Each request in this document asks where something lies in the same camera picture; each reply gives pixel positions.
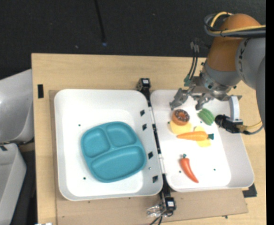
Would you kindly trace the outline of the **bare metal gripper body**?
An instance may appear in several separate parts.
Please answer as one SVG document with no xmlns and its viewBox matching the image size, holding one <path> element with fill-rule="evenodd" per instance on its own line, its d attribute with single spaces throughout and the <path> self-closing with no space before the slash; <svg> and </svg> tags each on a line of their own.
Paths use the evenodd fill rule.
<svg viewBox="0 0 274 225">
<path fill-rule="evenodd" d="M 208 75 L 199 75 L 186 79 L 188 95 L 196 101 L 208 102 L 213 99 L 225 100 L 232 86 L 216 82 Z"/>
</svg>

